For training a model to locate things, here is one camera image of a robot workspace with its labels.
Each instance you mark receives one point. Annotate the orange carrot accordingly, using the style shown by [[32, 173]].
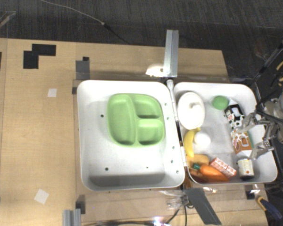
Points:
[[212, 172]]

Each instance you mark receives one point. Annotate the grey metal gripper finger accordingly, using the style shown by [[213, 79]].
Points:
[[250, 121], [260, 149]]

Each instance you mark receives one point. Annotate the white plastic tray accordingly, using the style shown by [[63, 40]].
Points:
[[217, 126], [94, 149]]

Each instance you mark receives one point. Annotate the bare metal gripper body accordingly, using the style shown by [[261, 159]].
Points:
[[272, 109]]

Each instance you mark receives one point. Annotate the white egg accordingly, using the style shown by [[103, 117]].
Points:
[[202, 139]]

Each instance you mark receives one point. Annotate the white and orange can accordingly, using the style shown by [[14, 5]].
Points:
[[245, 169]]

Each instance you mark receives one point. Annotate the green ball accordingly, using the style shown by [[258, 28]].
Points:
[[219, 102]]

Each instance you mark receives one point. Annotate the green divided plate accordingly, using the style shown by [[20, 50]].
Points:
[[121, 119]]

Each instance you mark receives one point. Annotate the orange and white carton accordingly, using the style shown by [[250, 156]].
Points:
[[241, 142]]

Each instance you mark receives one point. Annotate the white bowl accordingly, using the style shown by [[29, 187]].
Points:
[[191, 112]]

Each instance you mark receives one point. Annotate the yellow banana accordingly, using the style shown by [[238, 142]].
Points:
[[188, 142]]

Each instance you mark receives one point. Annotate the yellow bread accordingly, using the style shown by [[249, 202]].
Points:
[[200, 159]]

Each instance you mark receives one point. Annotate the pale wood board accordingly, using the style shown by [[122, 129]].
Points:
[[136, 62]]

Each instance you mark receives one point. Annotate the red and white packet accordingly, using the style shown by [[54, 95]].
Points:
[[222, 166]]

